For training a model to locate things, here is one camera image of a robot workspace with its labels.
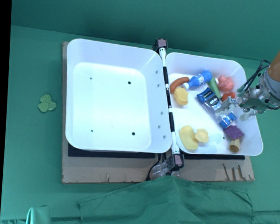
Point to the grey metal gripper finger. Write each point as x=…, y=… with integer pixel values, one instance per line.
x=247, y=114
x=228, y=105

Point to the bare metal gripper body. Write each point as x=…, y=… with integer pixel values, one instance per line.
x=260, y=101

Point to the red toy food piece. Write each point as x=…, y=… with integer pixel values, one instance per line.
x=228, y=96

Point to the blue and silver packet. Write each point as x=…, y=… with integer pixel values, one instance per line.
x=209, y=98

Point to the green cone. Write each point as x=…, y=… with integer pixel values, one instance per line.
x=215, y=88

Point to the pink toy shrimp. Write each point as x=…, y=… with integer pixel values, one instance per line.
x=225, y=83

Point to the purple ice cream cone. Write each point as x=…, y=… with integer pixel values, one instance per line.
x=234, y=133

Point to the white plastic tray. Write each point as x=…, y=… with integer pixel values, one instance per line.
x=200, y=117
x=112, y=103

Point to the blue and white bottle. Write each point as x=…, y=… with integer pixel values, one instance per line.
x=199, y=80

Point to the yellow ridged chip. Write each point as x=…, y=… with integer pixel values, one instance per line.
x=181, y=96
x=202, y=135

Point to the yellow potato slice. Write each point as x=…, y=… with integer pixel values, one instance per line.
x=187, y=137

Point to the orange toy sausage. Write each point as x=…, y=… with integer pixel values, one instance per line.
x=177, y=83

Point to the thin black and white rod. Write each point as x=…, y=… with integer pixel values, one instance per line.
x=171, y=115

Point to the green cloth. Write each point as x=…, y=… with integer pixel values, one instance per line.
x=172, y=207

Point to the brown cardboard board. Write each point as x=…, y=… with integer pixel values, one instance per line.
x=127, y=169

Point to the green ridged leaf toy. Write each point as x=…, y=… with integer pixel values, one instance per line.
x=46, y=103

